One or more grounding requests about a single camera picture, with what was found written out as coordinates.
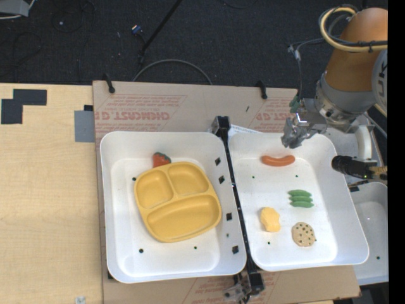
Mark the white printed paper sheet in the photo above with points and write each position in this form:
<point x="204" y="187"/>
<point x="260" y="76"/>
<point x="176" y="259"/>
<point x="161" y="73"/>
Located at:
<point x="245" y="129"/>

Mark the green pea pods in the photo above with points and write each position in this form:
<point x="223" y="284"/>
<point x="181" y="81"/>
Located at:
<point x="300" y="199"/>

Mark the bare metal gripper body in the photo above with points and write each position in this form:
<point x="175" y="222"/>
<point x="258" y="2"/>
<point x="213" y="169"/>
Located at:
<point x="316" y="119"/>

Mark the black cylinder on white bracket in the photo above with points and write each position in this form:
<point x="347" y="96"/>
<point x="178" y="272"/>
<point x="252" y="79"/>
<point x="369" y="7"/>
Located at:
<point x="351" y="166"/>

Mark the thin black and white rod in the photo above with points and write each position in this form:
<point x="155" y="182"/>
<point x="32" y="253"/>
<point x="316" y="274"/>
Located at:
<point x="235" y="198"/>

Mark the white plastic tray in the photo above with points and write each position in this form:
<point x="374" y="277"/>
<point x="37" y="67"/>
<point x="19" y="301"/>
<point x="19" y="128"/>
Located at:
<point x="278" y="252"/>
<point x="126" y="258"/>

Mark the beige chocolate chip biscuit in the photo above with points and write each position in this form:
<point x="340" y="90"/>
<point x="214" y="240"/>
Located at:
<point x="303" y="234"/>

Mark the red strawberry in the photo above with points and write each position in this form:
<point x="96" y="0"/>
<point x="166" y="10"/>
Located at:
<point x="159" y="159"/>

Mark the yellow toy food piece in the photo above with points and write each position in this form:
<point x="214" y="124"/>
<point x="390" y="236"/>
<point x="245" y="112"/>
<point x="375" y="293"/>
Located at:
<point x="270" y="220"/>

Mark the orange sausage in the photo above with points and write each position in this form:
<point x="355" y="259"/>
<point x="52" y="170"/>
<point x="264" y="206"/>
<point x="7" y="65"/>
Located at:
<point x="277" y="160"/>

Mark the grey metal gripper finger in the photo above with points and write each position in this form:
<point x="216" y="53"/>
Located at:
<point x="300" y="139"/>
<point x="288" y="135"/>

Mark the yellow divided plate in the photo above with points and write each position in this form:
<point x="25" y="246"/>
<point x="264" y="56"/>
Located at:
<point x="180" y="214"/>

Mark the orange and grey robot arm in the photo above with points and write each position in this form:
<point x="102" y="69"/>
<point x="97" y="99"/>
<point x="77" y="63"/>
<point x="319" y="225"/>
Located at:
<point x="354" y="68"/>

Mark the brown cardboard board red print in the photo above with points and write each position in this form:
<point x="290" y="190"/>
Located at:
<point x="177" y="106"/>

